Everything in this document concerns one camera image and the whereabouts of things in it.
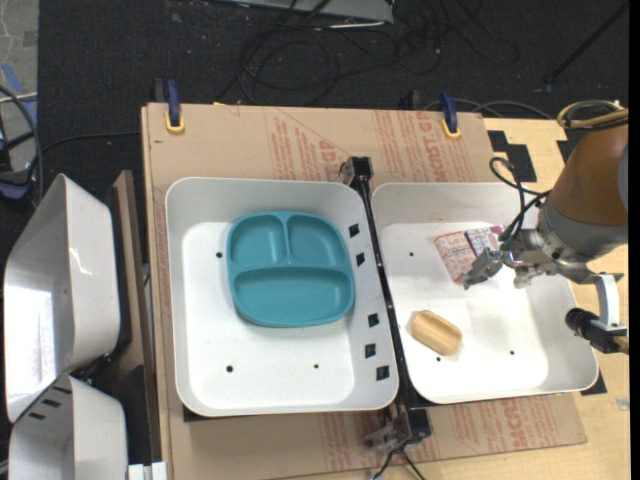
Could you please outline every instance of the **blue plate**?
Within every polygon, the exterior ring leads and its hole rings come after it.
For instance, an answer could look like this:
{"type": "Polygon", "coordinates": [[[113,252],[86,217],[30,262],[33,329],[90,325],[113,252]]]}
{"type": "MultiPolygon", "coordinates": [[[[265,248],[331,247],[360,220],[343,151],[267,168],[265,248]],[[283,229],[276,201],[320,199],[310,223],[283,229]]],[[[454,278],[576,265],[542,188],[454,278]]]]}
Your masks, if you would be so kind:
{"type": "Polygon", "coordinates": [[[237,311],[268,327],[305,327],[345,316],[355,302],[346,245],[327,219],[261,212],[234,222],[227,268],[237,311]]]}

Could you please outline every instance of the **cardboard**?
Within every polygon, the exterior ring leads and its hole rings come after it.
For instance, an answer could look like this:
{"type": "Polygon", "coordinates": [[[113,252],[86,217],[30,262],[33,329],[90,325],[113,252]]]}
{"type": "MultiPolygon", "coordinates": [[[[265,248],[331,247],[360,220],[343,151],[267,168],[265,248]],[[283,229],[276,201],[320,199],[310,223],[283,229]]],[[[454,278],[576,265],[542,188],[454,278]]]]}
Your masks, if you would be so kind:
{"type": "MultiPolygon", "coordinates": [[[[556,144],[563,139],[562,130],[555,122],[460,114],[462,136],[452,140],[443,134],[437,112],[221,105],[183,105],[182,110],[185,132],[179,135],[166,129],[166,105],[149,104],[142,110],[160,436],[169,477],[370,478],[386,457],[363,445],[363,437],[381,426],[375,412],[185,422],[174,380],[167,189],[188,176],[335,181],[350,156],[371,157],[374,186],[495,181],[488,169],[495,155],[489,129],[504,131],[509,142],[528,145],[538,175],[538,182],[528,186],[545,190],[563,166],[556,144]]],[[[626,272],[625,254],[625,248],[619,249],[604,259],[605,266],[626,272]]],[[[579,288],[581,307],[597,311],[595,291],[579,288]]],[[[628,321],[627,285],[621,283],[620,290],[621,318],[628,321]]],[[[617,409],[615,402],[629,396],[628,358],[603,357],[601,367],[609,394],[430,408],[434,435],[407,452],[428,478],[630,478],[629,411],[617,409]],[[519,450],[532,451],[508,453],[519,450]],[[504,459],[490,459],[498,453],[506,454],[504,459]],[[467,459],[443,460],[463,457],[467,459]]],[[[398,467],[385,478],[406,475],[398,467]]]]}

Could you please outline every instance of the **black cable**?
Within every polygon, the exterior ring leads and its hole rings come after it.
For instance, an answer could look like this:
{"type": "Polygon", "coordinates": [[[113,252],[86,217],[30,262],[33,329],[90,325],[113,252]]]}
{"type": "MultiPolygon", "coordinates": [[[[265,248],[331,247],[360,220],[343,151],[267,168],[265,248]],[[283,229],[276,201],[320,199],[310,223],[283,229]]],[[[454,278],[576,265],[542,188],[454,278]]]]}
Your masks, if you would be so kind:
{"type": "Polygon", "coordinates": [[[411,467],[411,469],[413,469],[414,473],[418,476],[418,478],[420,480],[426,480],[426,478],[422,475],[422,473],[420,473],[420,471],[418,470],[416,465],[413,463],[413,461],[409,458],[409,456],[405,452],[404,449],[406,448],[406,446],[407,446],[407,444],[403,443],[400,446],[398,446],[398,447],[394,448],[393,450],[391,450],[389,452],[389,454],[387,455],[387,459],[384,461],[384,464],[382,465],[380,470],[374,476],[371,477],[371,480],[378,480],[382,476],[382,474],[389,467],[389,464],[391,464],[391,459],[393,458],[393,456],[395,454],[401,455],[404,458],[404,460],[406,461],[407,465],[409,465],[411,467]]]}
{"type": "Polygon", "coordinates": [[[32,131],[28,131],[26,133],[23,133],[22,135],[18,135],[17,137],[14,137],[13,139],[11,139],[10,141],[8,141],[7,144],[7,149],[11,149],[15,146],[17,146],[18,144],[23,143],[25,140],[30,139],[31,137],[33,137],[33,132],[32,131]]]}
{"type": "MultiPolygon", "coordinates": [[[[259,96],[259,91],[262,89],[294,94],[315,92],[306,101],[296,102],[296,106],[313,105],[334,90],[341,81],[381,68],[394,65],[400,66],[415,75],[426,75],[432,72],[440,65],[443,58],[443,35],[455,31],[456,27],[468,23],[476,23],[485,33],[492,37],[497,37],[477,19],[482,7],[482,0],[473,0],[470,4],[464,0],[455,0],[458,9],[461,9],[464,13],[462,19],[456,21],[449,19],[447,7],[444,4],[443,10],[446,16],[445,20],[441,20],[437,18],[436,13],[428,5],[424,4],[424,0],[421,3],[417,3],[416,0],[399,1],[403,2],[400,6],[401,8],[394,8],[394,16],[398,18],[398,23],[390,30],[384,29],[384,25],[381,25],[375,31],[366,28],[341,30],[333,29],[331,26],[311,25],[311,21],[318,17],[330,0],[318,2],[314,9],[297,22],[293,22],[291,19],[284,21],[283,18],[285,16],[288,17],[291,14],[290,12],[281,15],[280,19],[274,23],[272,30],[258,34],[242,45],[236,73],[233,79],[215,95],[214,101],[221,101],[231,88],[238,84],[246,100],[252,104],[261,103],[262,98],[259,96]],[[358,66],[353,68],[344,66],[345,59],[357,57],[361,60],[362,55],[348,55],[345,54],[344,49],[340,50],[342,53],[340,57],[333,54],[329,46],[335,48],[335,42],[332,42],[330,37],[325,37],[325,34],[331,34],[332,32],[334,34],[337,33],[340,38],[348,41],[350,45],[357,48],[367,57],[371,57],[374,62],[360,62],[358,66]],[[377,34],[376,38],[385,38],[387,44],[392,48],[390,53],[381,55],[379,50],[367,49],[359,39],[356,39],[366,37],[366,34],[371,34],[372,32],[377,34]],[[314,76],[311,82],[307,83],[298,78],[292,79],[286,76],[287,73],[283,74],[283,71],[278,69],[282,64],[274,59],[281,56],[289,48],[308,48],[297,58],[304,58],[307,62],[312,62],[313,59],[316,59],[316,67],[307,70],[314,76]]],[[[291,11],[294,5],[295,0],[292,1],[288,11],[291,11]]],[[[484,58],[488,58],[464,34],[463,38],[474,51],[484,58]]],[[[519,51],[517,47],[511,43],[509,44],[516,50],[516,57],[518,57],[519,51]]]]}
{"type": "Polygon", "coordinates": [[[457,27],[452,27],[451,30],[456,32],[471,48],[471,50],[473,50],[474,52],[476,52],[478,55],[480,55],[482,58],[484,58],[485,60],[488,60],[489,62],[492,62],[493,64],[497,64],[497,65],[506,65],[506,66],[511,66],[513,64],[515,64],[516,62],[518,62],[520,60],[520,49],[518,48],[518,46],[514,43],[512,43],[511,41],[509,41],[508,39],[496,34],[495,32],[492,32],[491,30],[489,30],[483,23],[481,23],[477,16],[479,14],[480,11],[480,7],[481,7],[481,2],[482,0],[478,0],[478,8],[477,10],[471,10],[469,9],[463,2],[462,0],[455,0],[458,5],[460,5],[460,7],[465,11],[465,13],[467,14],[467,16],[469,17],[469,21],[475,23],[478,27],[480,27],[480,29],[485,32],[486,34],[488,34],[490,37],[494,38],[494,39],[498,39],[500,41],[502,41],[503,43],[509,45],[515,52],[515,55],[513,57],[513,59],[505,61],[505,62],[499,62],[496,61],[494,59],[492,59],[491,57],[489,57],[488,55],[484,55],[472,42],[471,40],[469,40],[464,34],[462,34],[462,32],[460,30],[458,30],[457,27]]]}
{"type": "Polygon", "coordinates": [[[64,139],[56,140],[50,144],[47,144],[42,148],[42,154],[45,154],[51,151],[62,144],[67,144],[69,142],[75,142],[78,140],[93,140],[93,139],[108,139],[111,137],[130,137],[131,135],[139,135],[140,130],[130,130],[124,132],[107,132],[107,133],[95,133],[89,135],[75,135],[71,137],[65,137],[64,139]]]}
{"type": "Polygon", "coordinates": [[[518,190],[518,197],[520,200],[520,212],[515,216],[515,218],[511,221],[511,223],[505,228],[504,232],[500,234],[500,241],[502,242],[502,245],[500,246],[500,248],[503,250],[508,250],[511,248],[511,244],[518,237],[522,229],[522,226],[524,224],[525,214],[534,205],[536,206],[539,205],[540,202],[551,193],[551,191],[549,190],[546,192],[536,192],[534,190],[529,190],[523,187],[522,182],[520,181],[520,178],[515,171],[515,167],[504,158],[501,158],[501,157],[492,158],[489,161],[489,169],[500,181],[518,190]],[[500,162],[504,167],[506,167],[509,170],[509,172],[513,176],[514,182],[509,181],[497,171],[494,165],[496,162],[500,162]],[[524,197],[525,193],[535,196],[526,204],[525,204],[525,197],[524,197]]]}
{"type": "Polygon", "coordinates": [[[29,110],[27,109],[25,104],[20,101],[18,96],[13,91],[0,84],[0,92],[6,94],[15,103],[15,105],[18,107],[18,110],[20,110],[24,118],[27,120],[29,129],[33,134],[33,140],[36,146],[36,156],[30,167],[30,175],[33,174],[36,167],[40,169],[40,176],[38,176],[38,194],[36,196],[36,201],[39,203],[44,196],[44,165],[42,161],[43,152],[42,145],[40,143],[40,136],[38,135],[38,127],[33,121],[33,118],[31,117],[31,114],[29,113],[29,110]]]}
{"type": "MultiPolygon", "coordinates": [[[[289,7],[287,8],[287,11],[286,11],[285,13],[280,14],[280,16],[278,17],[278,19],[276,20],[276,22],[275,22],[275,25],[276,25],[276,26],[284,25],[284,24],[285,24],[286,19],[289,17],[289,14],[291,13],[291,11],[293,11],[293,9],[294,9],[294,7],[295,7],[295,5],[296,5],[297,1],[298,1],[298,0],[291,0],[291,3],[289,4],[289,7]]],[[[241,51],[241,54],[240,54],[241,62],[242,62],[242,58],[243,58],[243,54],[242,54],[242,52],[244,52],[244,50],[247,48],[247,46],[249,45],[249,43],[250,43],[252,40],[255,40],[255,38],[250,38],[248,41],[246,41],[246,42],[242,45],[242,47],[241,47],[241,49],[240,49],[240,51],[241,51]]],[[[238,66],[238,69],[237,69],[237,71],[236,71],[235,76],[234,76],[234,77],[229,81],[229,83],[227,83],[227,85],[225,85],[225,86],[224,86],[224,88],[223,88],[221,91],[219,91],[219,92],[216,94],[216,96],[213,98],[213,101],[218,101],[218,100],[220,100],[221,98],[223,98],[223,97],[224,97],[224,95],[225,95],[225,94],[227,94],[227,93],[231,90],[231,88],[232,88],[234,85],[238,84],[238,85],[240,85],[240,89],[241,89],[241,90],[242,90],[242,92],[247,96],[247,98],[249,99],[249,101],[251,101],[252,103],[254,103],[254,104],[255,104],[255,102],[252,100],[252,97],[247,93],[247,91],[246,91],[246,90],[244,89],[244,87],[242,86],[242,83],[241,83],[241,80],[240,80],[240,76],[241,76],[241,70],[240,70],[240,66],[238,66]]]]}
{"type": "Polygon", "coordinates": [[[522,190],[522,192],[524,192],[525,194],[531,194],[534,196],[541,196],[543,194],[543,192],[537,192],[535,190],[530,190],[528,188],[525,188],[522,186],[522,184],[518,185],[517,183],[514,183],[512,181],[510,181],[509,179],[505,178],[502,174],[500,174],[498,172],[498,170],[495,168],[495,166],[493,165],[495,162],[500,161],[501,163],[503,163],[503,165],[505,167],[507,167],[507,169],[509,170],[509,172],[511,172],[511,174],[514,176],[515,179],[515,174],[514,174],[514,167],[512,164],[510,164],[507,160],[505,160],[504,158],[501,157],[494,157],[489,161],[489,169],[491,170],[491,172],[493,173],[493,175],[498,178],[500,181],[502,181],[503,183],[509,185],[512,188],[518,189],[518,190],[522,190]]]}
{"type": "Polygon", "coordinates": [[[420,480],[427,480],[422,473],[420,473],[420,471],[418,471],[418,468],[416,467],[416,465],[413,463],[413,461],[409,458],[409,456],[407,455],[407,453],[404,451],[404,448],[400,449],[400,455],[402,455],[404,457],[404,460],[407,461],[407,464],[409,464],[409,466],[411,467],[411,469],[413,469],[413,472],[418,475],[418,478],[420,480]]]}

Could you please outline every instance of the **cable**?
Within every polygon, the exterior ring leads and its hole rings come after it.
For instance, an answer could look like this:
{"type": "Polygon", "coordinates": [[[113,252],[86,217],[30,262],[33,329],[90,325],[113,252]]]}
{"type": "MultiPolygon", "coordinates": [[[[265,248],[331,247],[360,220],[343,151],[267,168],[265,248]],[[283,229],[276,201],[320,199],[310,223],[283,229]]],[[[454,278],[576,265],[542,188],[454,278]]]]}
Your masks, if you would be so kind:
{"type": "Polygon", "coordinates": [[[556,122],[565,130],[593,129],[620,126],[629,122],[629,109],[619,103],[606,100],[586,100],[572,103],[563,108],[556,117],[556,122]],[[574,116],[584,109],[604,109],[607,113],[589,119],[577,120],[574,116]]]}
{"type": "MultiPolygon", "coordinates": [[[[38,99],[38,93],[30,92],[28,94],[17,94],[16,98],[18,98],[20,101],[36,101],[38,99]]],[[[13,102],[13,100],[11,98],[0,98],[0,105],[9,102],[13,102]]]]}
{"type": "Polygon", "coordinates": [[[18,135],[17,137],[14,137],[13,139],[11,139],[6,143],[7,149],[11,149],[17,146],[18,144],[21,144],[25,140],[30,139],[31,137],[33,137],[33,132],[31,131],[23,133],[22,135],[18,135]]]}
{"type": "Polygon", "coordinates": [[[546,192],[536,192],[534,190],[529,190],[524,188],[522,186],[520,178],[516,174],[515,167],[502,157],[492,158],[489,161],[489,169],[500,181],[518,190],[518,197],[520,200],[520,212],[515,216],[513,221],[511,221],[511,223],[505,228],[505,230],[500,234],[500,237],[499,237],[500,241],[502,242],[502,244],[500,245],[500,249],[509,250],[511,248],[511,244],[518,237],[518,234],[520,233],[520,230],[524,225],[525,214],[534,205],[536,206],[539,205],[542,199],[546,198],[551,193],[551,191],[549,190],[546,192]],[[494,165],[496,162],[500,162],[506,169],[509,170],[509,172],[513,176],[514,182],[510,182],[497,171],[494,165]],[[524,198],[525,193],[532,194],[535,196],[531,201],[529,201],[526,204],[525,204],[525,198],[524,198]]]}
{"type": "MultiPolygon", "coordinates": [[[[539,115],[544,119],[553,119],[553,117],[551,117],[546,112],[543,112],[542,110],[532,107],[530,105],[527,105],[525,103],[520,103],[518,101],[504,100],[504,101],[490,101],[488,103],[479,103],[477,101],[466,100],[461,98],[454,98],[453,101],[455,103],[471,105],[473,107],[471,109],[471,112],[480,112],[482,110],[486,110],[488,112],[491,112],[494,116],[500,117],[500,118],[504,118],[505,116],[493,108],[495,105],[508,105],[512,107],[518,107],[518,108],[527,110],[528,112],[532,112],[533,114],[539,115]]],[[[435,101],[432,101],[431,103],[428,103],[424,107],[422,107],[422,110],[431,110],[433,108],[439,107],[440,105],[441,105],[440,100],[435,100],[435,101]]]]}
{"type": "Polygon", "coordinates": [[[131,135],[138,135],[138,134],[140,134],[140,130],[96,133],[96,134],[90,134],[90,135],[75,135],[72,137],[65,137],[64,139],[57,140],[55,142],[52,142],[44,146],[44,148],[42,149],[42,154],[45,154],[51,151],[52,149],[57,148],[58,146],[61,146],[62,144],[67,144],[69,142],[75,142],[78,140],[108,139],[111,137],[130,137],[131,135]]]}
{"type": "Polygon", "coordinates": [[[33,121],[33,118],[31,117],[31,114],[29,113],[29,110],[27,109],[27,107],[24,105],[22,101],[18,99],[18,96],[13,91],[6,88],[4,85],[0,84],[0,92],[4,93],[13,101],[13,103],[15,103],[15,105],[18,107],[18,110],[20,110],[24,118],[27,120],[29,129],[33,134],[33,140],[36,146],[36,155],[31,164],[29,171],[30,171],[30,174],[33,174],[36,167],[40,169],[40,176],[38,176],[38,193],[36,196],[36,202],[40,203],[40,201],[42,200],[42,197],[44,196],[44,165],[42,161],[42,145],[40,143],[40,137],[38,135],[38,127],[33,121]]]}
{"type": "Polygon", "coordinates": [[[370,28],[370,27],[379,27],[384,24],[385,24],[384,21],[373,21],[370,23],[338,23],[336,25],[330,25],[329,28],[333,28],[333,29],[370,28]]]}
{"type": "MultiPolygon", "coordinates": [[[[286,13],[283,13],[283,14],[281,14],[281,15],[279,16],[279,18],[278,18],[278,19],[276,20],[276,22],[275,22],[275,25],[281,25],[281,24],[284,24],[286,17],[288,17],[288,14],[293,10],[293,8],[295,7],[295,5],[296,5],[296,2],[297,2],[297,1],[298,1],[298,0],[291,0],[291,4],[289,4],[289,7],[288,7],[288,9],[287,9],[287,12],[286,12],[286,13]]],[[[241,48],[241,52],[243,52],[243,51],[245,50],[245,48],[249,45],[249,43],[250,43],[250,41],[251,41],[252,39],[249,39],[248,41],[246,41],[246,42],[243,44],[243,46],[242,46],[242,48],[241,48]]],[[[235,74],[235,76],[233,77],[233,79],[231,79],[231,80],[229,81],[229,83],[227,83],[227,85],[225,85],[225,86],[224,86],[224,88],[223,88],[221,91],[219,91],[219,92],[217,93],[217,95],[213,98],[213,101],[218,101],[218,100],[220,100],[220,99],[221,99],[225,94],[227,94],[227,93],[231,90],[231,88],[232,88],[234,85],[236,85],[236,84],[240,85],[240,88],[242,89],[242,92],[243,92],[243,93],[245,93],[245,95],[247,95],[247,97],[248,97],[248,98],[249,98],[249,100],[251,101],[251,97],[246,93],[246,91],[245,91],[245,90],[244,90],[244,88],[242,87],[242,83],[240,82],[240,75],[241,75],[241,73],[240,73],[240,66],[238,66],[238,69],[237,69],[236,74],[235,74]]]]}
{"type": "Polygon", "coordinates": [[[409,458],[409,456],[404,451],[406,446],[407,446],[407,443],[403,443],[400,446],[398,446],[398,447],[394,448],[393,450],[391,450],[389,452],[389,454],[387,455],[387,458],[384,461],[384,464],[382,465],[380,470],[374,476],[371,477],[371,480],[378,480],[379,478],[382,477],[382,474],[389,467],[389,464],[391,463],[391,459],[393,458],[393,456],[395,454],[399,454],[399,455],[402,456],[402,458],[404,458],[404,460],[406,461],[407,465],[409,465],[411,467],[411,469],[413,469],[414,473],[418,476],[418,478],[420,480],[426,480],[426,478],[422,475],[422,473],[420,473],[420,471],[418,470],[416,465],[413,463],[413,461],[409,458]]]}

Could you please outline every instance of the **white container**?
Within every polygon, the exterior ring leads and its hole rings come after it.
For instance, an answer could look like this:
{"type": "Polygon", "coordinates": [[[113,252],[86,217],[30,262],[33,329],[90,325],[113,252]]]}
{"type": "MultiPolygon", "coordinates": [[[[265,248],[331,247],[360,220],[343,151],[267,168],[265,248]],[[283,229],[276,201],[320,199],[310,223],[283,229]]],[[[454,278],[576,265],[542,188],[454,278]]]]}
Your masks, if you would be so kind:
{"type": "Polygon", "coordinates": [[[166,212],[176,383],[187,408],[215,417],[374,410],[394,400],[395,353],[364,205],[354,190],[326,182],[185,178],[168,191],[166,212]],[[320,215],[344,238],[356,296],[340,320],[268,328],[236,311],[223,254],[229,230],[244,215],[279,210],[320,215]]]}
{"type": "MultiPolygon", "coordinates": [[[[465,290],[454,283],[434,244],[437,236],[507,225],[520,206],[502,183],[390,183],[372,196],[381,254],[409,376],[427,400],[446,404],[583,390],[598,376],[589,343],[567,327],[576,307],[561,276],[516,289],[508,267],[465,290]],[[456,354],[441,357],[413,338],[413,316],[429,309],[462,331],[456,354]]],[[[537,210],[525,227],[535,226],[537,210]]]]}
{"type": "Polygon", "coordinates": [[[60,374],[116,346],[115,262],[108,207],[58,175],[5,269],[5,396],[11,422],[60,374]]]}
{"type": "Polygon", "coordinates": [[[11,431],[11,480],[123,480],[127,467],[122,406],[68,375],[61,375],[11,431]]]}

